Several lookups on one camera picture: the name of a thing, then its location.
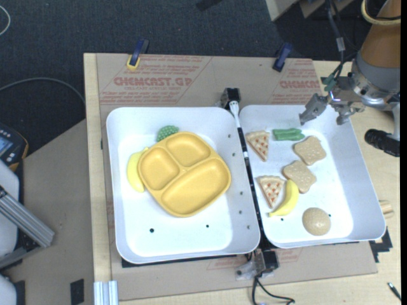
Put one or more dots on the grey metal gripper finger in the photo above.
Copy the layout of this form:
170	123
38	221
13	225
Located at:
313	108
344	115

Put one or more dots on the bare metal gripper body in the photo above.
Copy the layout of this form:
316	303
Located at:
348	92

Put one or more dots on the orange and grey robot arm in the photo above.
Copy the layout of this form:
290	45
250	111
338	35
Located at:
381	40

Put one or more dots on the green beans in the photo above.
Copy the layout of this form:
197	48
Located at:
287	134

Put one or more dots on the tan bread slice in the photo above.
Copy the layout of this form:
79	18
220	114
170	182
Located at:
299	176
310	151

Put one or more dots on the pizza slice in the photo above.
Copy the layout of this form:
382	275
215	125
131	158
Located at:
259	143
271	189

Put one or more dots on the white plastic tray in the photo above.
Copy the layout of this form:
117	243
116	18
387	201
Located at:
340	183
178	237

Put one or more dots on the thin black and white rod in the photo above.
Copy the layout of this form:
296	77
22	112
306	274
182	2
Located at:
245	151

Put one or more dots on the yellow banana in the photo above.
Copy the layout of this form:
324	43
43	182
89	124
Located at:
291	199
133	173

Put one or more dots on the pale wooden peg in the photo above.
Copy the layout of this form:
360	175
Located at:
386	208

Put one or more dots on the brown cardboard board red print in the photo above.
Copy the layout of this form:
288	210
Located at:
197	81

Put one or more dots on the yellow divided plate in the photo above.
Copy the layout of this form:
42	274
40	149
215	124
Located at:
187	176

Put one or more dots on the black pen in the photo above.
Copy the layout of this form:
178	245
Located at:
394	291

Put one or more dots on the black cylinder on white bracket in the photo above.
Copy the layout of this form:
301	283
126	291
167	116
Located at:
381	140

